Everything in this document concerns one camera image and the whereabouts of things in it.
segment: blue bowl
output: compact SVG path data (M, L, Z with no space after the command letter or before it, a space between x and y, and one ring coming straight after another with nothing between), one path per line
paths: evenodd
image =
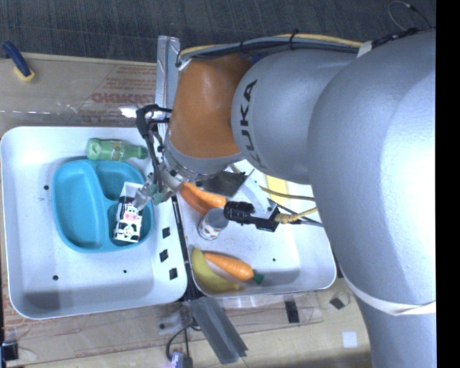
M153 207L143 210L137 243L113 240L116 211L125 182L144 184L141 173L127 163L80 159L60 166L53 176L54 221L62 240L82 252L136 247L153 229Z

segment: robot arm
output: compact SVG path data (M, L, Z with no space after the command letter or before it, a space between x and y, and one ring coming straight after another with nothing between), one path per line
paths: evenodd
M374 367L436 365L435 35L194 60L164 143L173 190L239 159L312 186Z

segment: green bottle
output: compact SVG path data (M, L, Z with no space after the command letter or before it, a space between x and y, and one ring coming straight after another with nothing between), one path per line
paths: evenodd
M134 146L125 140L90 139L87 144L87 158L93 160L126 161L136 157L145 159L148 150L143 146Z

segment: white sticker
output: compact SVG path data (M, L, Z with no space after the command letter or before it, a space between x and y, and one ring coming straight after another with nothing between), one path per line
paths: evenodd
M356 331L343 331L343 346L345 348L358 347Z

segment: toy carrot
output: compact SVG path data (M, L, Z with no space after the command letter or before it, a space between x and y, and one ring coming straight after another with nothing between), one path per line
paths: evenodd
M191 207L202 214L214 208L221 208L227 202L226 197L202 191L190 182L183 182L179 192Z
M257 284L261 284L264 278L264 275L254 273L252 267L244 261L239 261L238 259L224 255L211 254L209 252L204 252L204 256L211 263L217 265L240 281L248 281L252 278Z

